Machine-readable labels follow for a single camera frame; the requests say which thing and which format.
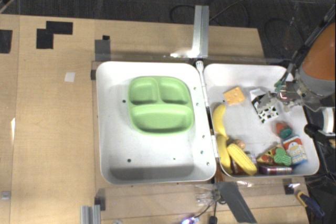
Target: green plate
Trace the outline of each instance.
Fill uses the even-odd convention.
[[[128,88],[133,127],[143,134],[176,134],[194,124],[194,109],[186,84],[172,77],[138,77]]]

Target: metal bracket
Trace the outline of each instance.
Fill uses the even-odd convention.
[[[191,58],[208,56],[209,6],[195,6],[194,37]]]
[[[101,224],[100,205],[80,208],[80,224]]]

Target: banana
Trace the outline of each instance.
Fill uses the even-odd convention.
[[[220,163],[222,164],[224,170],[232,174],[232,170],[230,167],[230,156],[226,148],[228,136],[226,135],[225,128],[223,125],[223,115],[225,113],[226,106],[224,104],[219,105],[216,107],[214,113],[213,113],[213,124],[215,132],[217,132],[219,135],[216,137],[217,140],[217,147],[218,147],[218,153],[220,156]]]
[[[212,119],[213,119],[213,124],[214,124],[214,129],[215,132],[225,136],[226,139],[228,139],[226,132],[225,132],[225,128],[223,125],[223,115],[225,113],[226,110],[226,105],[221,104],[218,107],[216,107]]]

